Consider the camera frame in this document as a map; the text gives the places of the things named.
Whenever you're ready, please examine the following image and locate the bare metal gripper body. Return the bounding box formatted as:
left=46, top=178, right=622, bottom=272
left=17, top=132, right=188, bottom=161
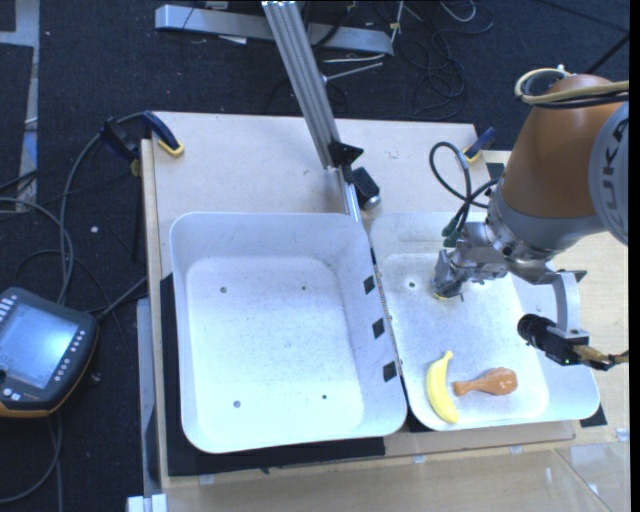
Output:
left=448, top=219, right=555, bottom=283

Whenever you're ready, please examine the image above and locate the white plastic tray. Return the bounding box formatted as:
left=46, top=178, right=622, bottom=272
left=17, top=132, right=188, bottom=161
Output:
left=168, top=210, right=409, bottom=455
left=368, top=212, right=601, bottom=433

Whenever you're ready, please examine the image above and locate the brown chicken drumstick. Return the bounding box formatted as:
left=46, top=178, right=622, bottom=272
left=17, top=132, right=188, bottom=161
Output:
left=452, top=366, right=519, bottom=398

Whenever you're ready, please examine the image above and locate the yellow banana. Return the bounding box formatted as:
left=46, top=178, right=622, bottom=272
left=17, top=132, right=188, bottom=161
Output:
left=425, top=349, right=461, bottom=425

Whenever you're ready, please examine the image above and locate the pale wood board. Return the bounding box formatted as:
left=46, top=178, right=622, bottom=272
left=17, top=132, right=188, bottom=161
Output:
left=149, top=110, right=576, bottom=491

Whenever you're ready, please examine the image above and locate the black cylinder on white bracket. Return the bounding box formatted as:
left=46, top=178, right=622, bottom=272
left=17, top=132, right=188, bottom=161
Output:
left=516, top=269, right=591, bottom=367

